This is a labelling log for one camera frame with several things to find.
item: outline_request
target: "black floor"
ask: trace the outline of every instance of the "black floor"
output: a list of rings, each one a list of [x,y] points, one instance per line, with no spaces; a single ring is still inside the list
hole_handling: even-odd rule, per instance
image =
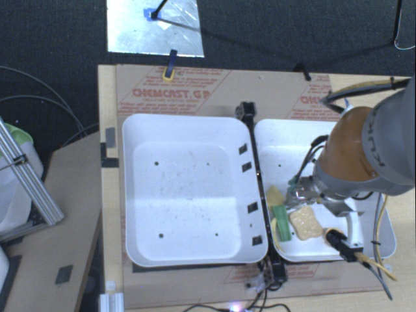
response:
[[[412,75],[415,50],[391,45],[397,0],[197,0],[205,58],[180,66]],[[416,0],[403,0],[399,45],[415,43]],[[165,64],[166,57],[107,52],[106,0],[0,0],[0,65],[54,88],[84,126],[98,122],[98,64]],[[77,132],[44,86],[0,69],[0,116],[28,131],[46,163]]]

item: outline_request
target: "black post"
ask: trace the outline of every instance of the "black post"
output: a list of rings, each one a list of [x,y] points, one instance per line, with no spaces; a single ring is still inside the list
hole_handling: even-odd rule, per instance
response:
[[[157,9],[150,14],[150,17],[151,17],[152,20],[157,19],[157,16],[159,15],[159,12],[163,8],[164,4],[167,3],[167,2],[168,2],[168,0],[163,0],[162,3],[159,5],[159,7],[157,7]]]
[[[394,44],[398,34],[398,26],[400,24],[400,15],[402,13],[402,0],[397,1],[397,10],[396,10],[396,21],[395,21],[395,31],[393,32],[393,39],[391,43]]]

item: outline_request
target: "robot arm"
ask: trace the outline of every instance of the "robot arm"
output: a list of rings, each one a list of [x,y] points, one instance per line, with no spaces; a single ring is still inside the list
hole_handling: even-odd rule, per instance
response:
[[[360,192],[397,195],[414,186],[415,76],[375,108],[356,107],[341,116],[313,176],[289,188],[287,207],[318,199],[333,205]]]

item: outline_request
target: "beige sponge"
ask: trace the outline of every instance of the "beige sponge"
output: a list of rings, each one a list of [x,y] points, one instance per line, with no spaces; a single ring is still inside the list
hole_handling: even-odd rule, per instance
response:
[[[323,228],[317,221],[312,208],[308,205],[289,214],[289,220],[301,241],[322,235]]]

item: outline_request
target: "empty white tray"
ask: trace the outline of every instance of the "empty white tray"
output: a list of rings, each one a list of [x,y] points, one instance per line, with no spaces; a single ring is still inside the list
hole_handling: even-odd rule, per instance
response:
[[[271,185],[275,185],[285,196],[287,182],[299,170],[312,141],[319,135],[330,134],[334,125],[333,122],[261,120],[255,127],[255,139],[265,192]],[[309,176],[312,171],[313,165],[309,164],[302,176]],[[359,226],[353,229],[358,231],[358,237],[364,245],[364,253],[369,257],[373,256],[371,241],[377,198],[378,195],[374,193],[367,200],[356,201],[351,198],[346,200],[353,210],[364,212],[359,217]],[[325,206],[319,204],[313,204],[312,209],[323,228],[339,228],[345,234],[348,233],[345,217],[335,217]],[[290,224],[289,227],[293,232],[292,240],[280,242],[281,249],[276,247],[278,253],[286,260],[303,262],[342,259],[339,252],[325,243],[323,237],[300,240]],[[396,239],[387,212],[382,218],[380,237],[382,238],[380,253],[382,257],[389,257],[395,252]]]
[[[136,114],[123,124],[126,248],[143,267],[254,263],[268,244],[247,127]]]

